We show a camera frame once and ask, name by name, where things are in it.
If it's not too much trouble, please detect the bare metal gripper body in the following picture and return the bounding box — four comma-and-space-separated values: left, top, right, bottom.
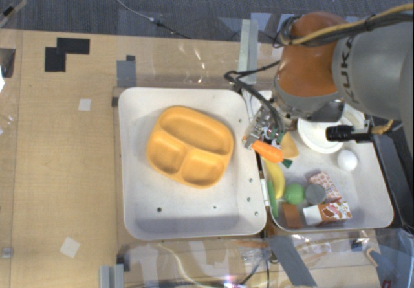
246, 101, 294, 141

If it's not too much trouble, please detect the orange carrot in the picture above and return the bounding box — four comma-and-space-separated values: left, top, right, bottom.
251, 139, 294, 169

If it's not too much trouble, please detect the yellow wedge slice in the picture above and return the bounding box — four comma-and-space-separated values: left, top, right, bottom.
279, 131, 300, 159

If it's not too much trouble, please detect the thin black and white rod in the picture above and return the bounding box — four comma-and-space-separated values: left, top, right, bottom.
256, 150, 270, 208

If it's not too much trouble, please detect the yellow banana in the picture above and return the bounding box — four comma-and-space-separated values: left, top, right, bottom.
263, 157, 287, 201

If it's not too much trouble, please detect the white bowl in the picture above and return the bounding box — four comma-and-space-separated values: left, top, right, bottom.
296, 114, 345, 155

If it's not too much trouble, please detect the orange divided plate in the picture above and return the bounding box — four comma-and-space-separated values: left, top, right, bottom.
146, 105, 235, 190

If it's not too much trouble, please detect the green bean pod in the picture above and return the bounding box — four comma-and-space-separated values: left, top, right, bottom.
266, 179, 280, 219

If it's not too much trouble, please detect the green apple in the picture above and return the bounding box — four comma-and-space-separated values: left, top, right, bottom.
283, 182, 306, 205

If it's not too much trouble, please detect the brown rectangular block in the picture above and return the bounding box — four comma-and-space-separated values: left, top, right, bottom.
281, 201, 303, 230

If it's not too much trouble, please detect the grey can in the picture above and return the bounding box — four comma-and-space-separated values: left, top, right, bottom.
305, 183, 328, 205

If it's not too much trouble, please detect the white plastic tray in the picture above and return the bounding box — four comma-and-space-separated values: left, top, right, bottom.
258, 89, 395, 234
117, 87, 268, 242

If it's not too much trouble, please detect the white egg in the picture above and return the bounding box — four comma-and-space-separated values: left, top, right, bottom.
336, 148, 359, 172

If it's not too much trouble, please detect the white and orange carton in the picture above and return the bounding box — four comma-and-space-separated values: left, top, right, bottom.
302, 201, 353, 227

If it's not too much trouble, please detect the black cylinder on white bracket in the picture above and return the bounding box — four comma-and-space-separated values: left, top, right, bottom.
325, 108, 372, 144

